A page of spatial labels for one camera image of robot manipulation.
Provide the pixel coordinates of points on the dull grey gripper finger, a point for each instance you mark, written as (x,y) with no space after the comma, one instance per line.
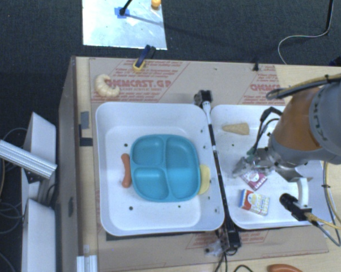
(255,166)
(240,166)

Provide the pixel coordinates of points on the thin black and white rod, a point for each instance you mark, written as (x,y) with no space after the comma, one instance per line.
(215,152)

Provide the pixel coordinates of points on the yellow banana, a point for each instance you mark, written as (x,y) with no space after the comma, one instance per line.
(205,180)

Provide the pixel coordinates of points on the red and white carton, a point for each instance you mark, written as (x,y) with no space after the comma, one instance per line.
(254,202)

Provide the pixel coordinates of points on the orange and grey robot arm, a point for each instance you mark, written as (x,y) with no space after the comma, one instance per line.
(326,123)

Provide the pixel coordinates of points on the orange sausage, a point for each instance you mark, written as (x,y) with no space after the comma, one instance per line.
(125,170)

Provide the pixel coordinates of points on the beige pizza slice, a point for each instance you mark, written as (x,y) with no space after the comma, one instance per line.
(237,128)

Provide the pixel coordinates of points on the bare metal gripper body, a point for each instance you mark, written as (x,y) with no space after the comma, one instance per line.
(265,158)

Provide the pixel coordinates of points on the orange ball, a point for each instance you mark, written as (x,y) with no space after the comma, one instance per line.
(155,2)

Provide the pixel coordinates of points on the white plastic tray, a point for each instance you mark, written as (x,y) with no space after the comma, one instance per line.
(159,217)
(278,220)

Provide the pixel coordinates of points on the cream ridged croissant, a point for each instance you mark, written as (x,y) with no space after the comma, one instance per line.
(105,89)

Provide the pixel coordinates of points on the black cylinder on white bracket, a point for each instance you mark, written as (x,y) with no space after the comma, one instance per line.
(293,204)

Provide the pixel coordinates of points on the blue divided plate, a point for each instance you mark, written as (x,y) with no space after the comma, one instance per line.
(165,167)

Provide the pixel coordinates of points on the maroon packet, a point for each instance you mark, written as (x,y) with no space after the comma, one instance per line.
(255,180)

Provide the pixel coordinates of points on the brown cardboard board red print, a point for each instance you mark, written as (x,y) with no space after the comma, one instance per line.
(221,81)

